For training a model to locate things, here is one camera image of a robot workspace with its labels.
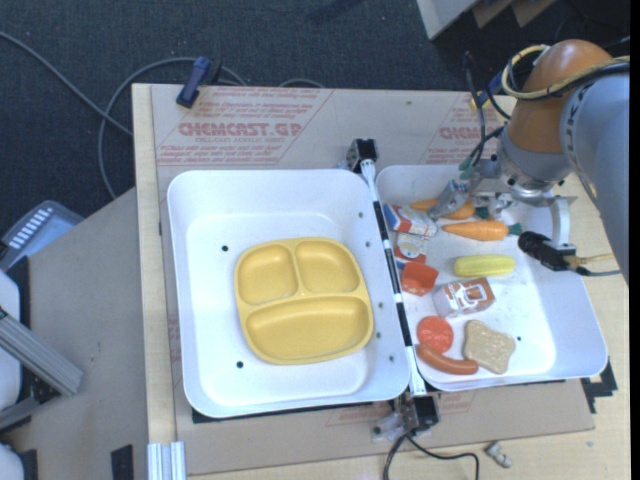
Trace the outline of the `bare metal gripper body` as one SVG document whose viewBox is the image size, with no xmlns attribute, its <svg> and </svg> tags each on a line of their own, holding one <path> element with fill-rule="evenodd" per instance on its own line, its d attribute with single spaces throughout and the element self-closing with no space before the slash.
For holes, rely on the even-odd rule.
<svg viewBox="0 0 640 480">
<path fill-rule="evenodd" d="M 510 159 L 498 155 L 482 159 L 468 182 L 471 200 L 478 208 L 484 208 L 489 217 L 499 217 L 519 203 L 548 206 L 553 200 L 551 188 L 551 182 L 529 176 Z"/>
</svg>

